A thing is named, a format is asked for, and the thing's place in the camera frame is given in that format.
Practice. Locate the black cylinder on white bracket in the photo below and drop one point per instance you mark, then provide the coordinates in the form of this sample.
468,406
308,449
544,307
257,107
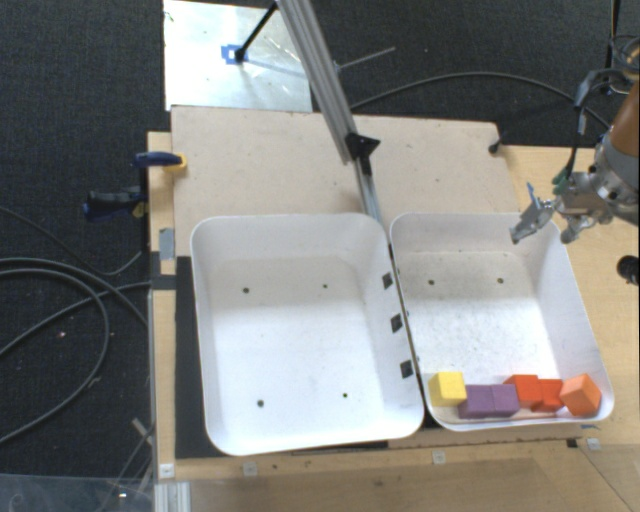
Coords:
630,270

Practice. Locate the orange cube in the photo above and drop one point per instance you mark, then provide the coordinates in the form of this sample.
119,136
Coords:
580,395

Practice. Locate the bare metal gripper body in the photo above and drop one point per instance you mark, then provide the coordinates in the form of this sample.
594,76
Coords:
590,192

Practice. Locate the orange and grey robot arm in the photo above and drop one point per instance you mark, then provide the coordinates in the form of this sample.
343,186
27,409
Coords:
628,131

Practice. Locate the red cube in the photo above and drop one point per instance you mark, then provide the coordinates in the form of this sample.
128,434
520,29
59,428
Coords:
551,395
526,389

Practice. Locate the yellow cube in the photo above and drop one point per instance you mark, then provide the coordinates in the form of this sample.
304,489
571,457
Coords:
446,388

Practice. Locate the white plastic tray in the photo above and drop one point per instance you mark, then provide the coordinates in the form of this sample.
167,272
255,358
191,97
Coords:
480,320
295,340

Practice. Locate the purple cube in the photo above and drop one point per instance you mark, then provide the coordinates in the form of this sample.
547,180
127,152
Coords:
476,401
506,399

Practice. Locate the thin black rod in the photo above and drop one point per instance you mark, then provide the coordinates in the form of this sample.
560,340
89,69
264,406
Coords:
406,325

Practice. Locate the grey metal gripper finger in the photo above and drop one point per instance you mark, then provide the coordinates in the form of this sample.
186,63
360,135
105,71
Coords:
575,230
531,220

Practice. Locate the pale wood board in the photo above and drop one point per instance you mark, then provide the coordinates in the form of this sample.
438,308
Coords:
270,165

